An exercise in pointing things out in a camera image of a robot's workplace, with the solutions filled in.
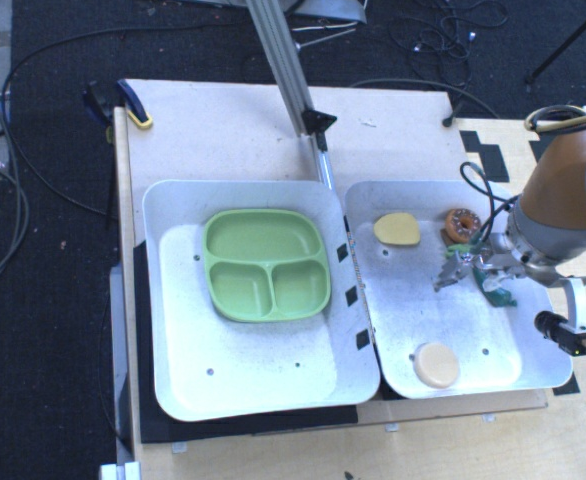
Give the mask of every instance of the metal pole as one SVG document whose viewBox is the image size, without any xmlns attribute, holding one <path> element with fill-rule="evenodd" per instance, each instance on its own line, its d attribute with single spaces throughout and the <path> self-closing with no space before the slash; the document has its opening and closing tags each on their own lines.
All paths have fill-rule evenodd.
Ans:
<svg viewBox="0 0 586 480">
<path fill-rule="evenodd" d="M 315 107 L 279 0 L 246 0 L 246 3 L 295 132 L 298 135 L 309 135 L 302 113 L 315 110 Z M 311 140 L 311 146 L 320 180 L 333 189 L 328 152 L 318 148 L 317 137 Z"/>
</svg>

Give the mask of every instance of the black carpet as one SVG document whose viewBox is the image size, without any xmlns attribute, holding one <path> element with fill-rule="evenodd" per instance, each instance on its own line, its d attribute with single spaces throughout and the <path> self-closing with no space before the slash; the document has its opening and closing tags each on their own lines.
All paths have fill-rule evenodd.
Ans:
<svg viewBox="0 0 586 480">
<path fill-rule="evenodd" d="M 119 78 L 273 79 L 246 10 L 153 0 L 13 4 L 13 65 L 45 45 L 89 35 L 21 65 L 11 85 L 11 124 L 40 174 L 95 212 L 54 195 L 20 158 L 31 220 L 0 278 L 0 479 L 96 478 L 101 464 L 116 460 L 98 375 L 112 412 L 110 328 L 103 316 L 119 253 L 117 224 L 107 226 L 99 215 L 107 208 L 113 150 L 87 116 L 82 91 L 97 81 L 115 102 Z M 428 79 L 457 87 L 450 94 L 465 117 L 491 117 L 486 107 L 523 119 L 548 105 L 586 105 L 586 30 L 530 87 L 524 83 L 586 20 L 586 0 L 370 0 L 367 16 L 355 33 L 302 49 L 310 85 Z M 290 24 L 317 21 L 294 17 Z M 431 24 L 455 35 L 457 44 L 435 47 Z M 161 30 L 175 27 L 182 30 Z M 96 35 L 100 30 L 112 31 Z M 324 35 L 295 37 L 304 43 Z M 441 90 L 408 82 L 378 86 Z M 484 106 L 460 99 L 458 89 Z M 11 190 L 0 183 L 0 258 L 12 232 Z"/>
</svg>

